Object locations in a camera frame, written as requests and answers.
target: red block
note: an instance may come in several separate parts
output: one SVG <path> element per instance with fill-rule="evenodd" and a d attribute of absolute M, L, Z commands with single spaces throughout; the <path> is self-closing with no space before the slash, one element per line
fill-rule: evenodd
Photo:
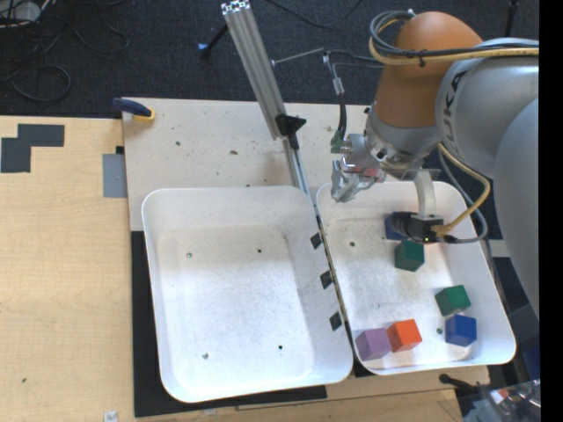
<path fill-rule="evenodd" d="M 387 337 L 394 353 L 411 350 L 422 342 L 419 327 L 414 319 L 395 322 L 387 329 Z"/>

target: wooden table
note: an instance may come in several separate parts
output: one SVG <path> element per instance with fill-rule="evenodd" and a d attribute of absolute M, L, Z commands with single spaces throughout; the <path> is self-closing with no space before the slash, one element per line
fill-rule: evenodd
<path fill-rule="evenodd" d="M 325 130 L 330 139 L 327 127 L 335 129 L 338 110 L 314 109 L 329 112 L 330 120 L 313 122 L 303 138 Z M 0 117 L 1 138 L 17 137 L 18 124 L 64 125 L 63 147 L 31 147 L 29 172 L 0 173 L 1 420 L 96 422 L 105 414 L 107 420 L 139 420 L 133 404 L 130 198 L 104 196 L 102 159 L 124 145 L 124 123 Z M 127 146 L 125 157 L 128 161 Z M 327 386 L 328 398 L 322 401 L 141 420 L 180 422 L 208 415 L 233 422 L 461 420 L 452 386 L 437 379 L 444 372 L 471 384 L 489 383 L 486 366 L 351 375 Z M 117 418 L 108 411 L 116 411 Z"/>

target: black tripod leg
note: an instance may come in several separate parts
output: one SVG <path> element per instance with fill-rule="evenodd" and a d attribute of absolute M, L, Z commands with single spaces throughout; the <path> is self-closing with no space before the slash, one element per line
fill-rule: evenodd
<path fill-rule="evenodd" d="M 227 27 L 227 25 L 223 25 L 223 27 L 221 28 L 221 30 L 219 30 L 219 32 L 215 35 L 215 37 L 211 40 L 211 42 L 209 42 L 209 44 L 200 44 L 199 45 L 199 49 L 201 50 L 201 57 L 202 58 L 208 58 L 209 55 L 211 55 L 211 49 L 216 45 L 217 42 L 219 42 L 219 40 L 224 36 L 225 33 L 227 33 L 227 30 L 229 28 Z"/>
<path fill-rule="evenodd" d="M 510 36 L 512 32 L 512 24 L 514 22 L 514 16 L 516 15 L 516 10 L 518 9 L 518 0 L 510 0 L 510 4 L 508 5 L 508 21 L 507 21 L 507 28 L 504 32 L 506 37 Z"/>

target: white tray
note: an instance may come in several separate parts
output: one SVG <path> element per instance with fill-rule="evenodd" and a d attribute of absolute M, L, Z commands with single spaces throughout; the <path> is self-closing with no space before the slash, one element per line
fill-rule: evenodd
<path fill-rule="evenodd" d="M 436 212 L 445 223 L 467 209 L 453 186 L 434 182 L 434 188 Z M 353 338 L 363 330 L 412 318 L 422 336 L 422 342 L 410 351 L 359 360 L 369 371 L 391 375 L 504 364 L 513 358 L 514 335 L 478 242 L 428 244 L 424 246 L 425 262 L 416 272 L 395 268 L 399 241 L 385 238 L 384 220 L 393 211 L 419 211 L 413 182 L 375 184 L 347 203 L 336 203 L 327 184 L 318 190 L 317 206 Z M 469 218 L 450 234 L 476 236 Z M 461 314 L 477 319 L 477 340 L 467 347 L 445 342 L 447 317 L 435 301 L 435 294 L 455 285 L 464 285 L 472 303 Z M 356 345 L 354 348 L 359 359 Z"/>
<path fill-rule="evenodd" d="M 183 402 L 339 382 L 353 354 L 293 186 L 160 189 L 143 225 L 162 382 Z"/>

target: cube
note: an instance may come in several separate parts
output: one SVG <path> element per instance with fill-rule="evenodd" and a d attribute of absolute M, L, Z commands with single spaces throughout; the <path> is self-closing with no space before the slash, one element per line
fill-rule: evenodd
<path fill-rule="evenodd" d="M 446 321 L 446 342 L 467 347 L 477 340 L 477 320 L 455 314 Z"/>
<path fill-rule="evenodd" d="M 415 272 L 424 264 L 424 245 L 403 239 L 395 249 L 395 267 Z"/>
<path fill-rule="evenodd" d="M 395 214 L 396 212 L 393 212 L 385 218 L 385 238 L 391 239 L 392 241 L 402 241 L 403 239 L 405 239 L 405 237 L 400 233 L 398 233 L 397 231 L 395 231 L 391 223 L 391 218 Z"/>
<path fill-rule="evenodd" d="M 472 304 L 465 292 L 464 285 L 445 287 L 435 295 L 435 299 L 442 316 L 460 313 Z"/>
<path fill-rule="evenodd" d="M 391 342 L 385 328 L 364 330 L 356 337 L 355 344 L 363 361 L 383 358 L 391 351 Z"/>
<path fill-rule="evenodd" d="M 386 331 L 394 353 L 412 350 L 422 342 L 419 327 L 414 319 L 395 322 Z"/>

